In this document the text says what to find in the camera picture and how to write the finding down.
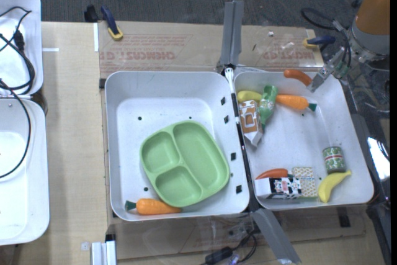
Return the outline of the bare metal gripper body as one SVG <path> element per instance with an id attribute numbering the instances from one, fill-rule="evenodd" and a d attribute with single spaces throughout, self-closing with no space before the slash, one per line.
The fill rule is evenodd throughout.
<path id="1" fill-rule="evenodd" d="M 358 37 L 350 35 L 344 47 L 324 64 L 321 72 L 327 78 L 343 78 L 350 71 L 359 66 L 366 66 L 370 70 L 389 71 L 390 36 L 364 35 Z"/>

